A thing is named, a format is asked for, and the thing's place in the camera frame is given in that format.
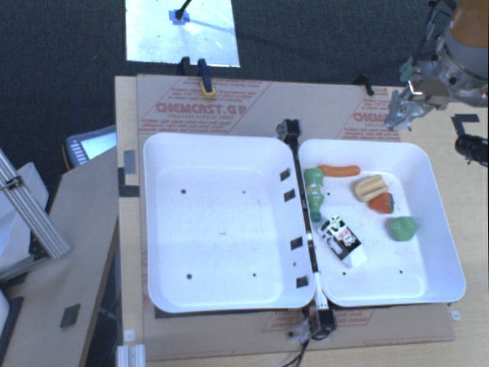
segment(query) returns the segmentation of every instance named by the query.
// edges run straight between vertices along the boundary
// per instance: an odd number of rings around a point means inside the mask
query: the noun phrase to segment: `white tray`
[[[357,164],[356,177],[325,177],[323,218],[340,216],[364,246],[368,260],[348,269],[314,232],[322,289],[344,307],[452,302],[465,279],[426,153],[408,143],[308,140],[300,147],[303,168]],[[394,212],[368,208],[353,193],[364,177],[380,174],[390,188]],[[413,239],[395,240],[389,222],[412,216]]]
[[[283,142],[153,135],[144,174],[148,287],[157,307],[182,313],[309,303],[315,286],[292,152]],[[295,197],[286,201],[288,192]],[[302,246],[292,249],[297,238]]]

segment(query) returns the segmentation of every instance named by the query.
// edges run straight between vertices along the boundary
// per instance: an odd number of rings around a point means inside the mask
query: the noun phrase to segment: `green toy bottle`
[[[324,201],[322,194],[322,178],[324,174],[320,168],[307,168],[304,170],[304,183],[306,184],[307,205],[313,222],[321,221],[319,208]]]

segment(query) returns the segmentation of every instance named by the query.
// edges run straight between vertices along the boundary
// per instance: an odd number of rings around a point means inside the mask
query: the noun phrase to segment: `black carpet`
[[[399,86],[427,2],[232,0],[241,68],[211,73]],[[115,76],[175,72],[126,61],[125,0],[0,0],[0,148],[16,167],[33,161],[52,193],[64,140],[115,122]]]

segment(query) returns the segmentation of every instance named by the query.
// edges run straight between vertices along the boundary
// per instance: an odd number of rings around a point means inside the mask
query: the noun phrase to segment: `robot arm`
[[[390,102],[385,125],[391,130],[410,130],[416,117],[445,109],[451,101],[487,107],[489,0],[460,0],[456,8],[452,0],[430,0],[427,33],[434,28],[432,23],[439,12],[435,7],[441,1],[455,12],[437,41],[432,59],[417,60],[425,36],[415,57],[401,68],[408,84],[401,94],[394,92]]]

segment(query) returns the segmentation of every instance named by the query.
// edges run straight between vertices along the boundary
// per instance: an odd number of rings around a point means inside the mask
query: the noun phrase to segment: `red toy strawberry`
[[[368,202],[368,206],[380,213],[392,213],[394,211],[394,200],[392,194],[382,193],[380,196]]]

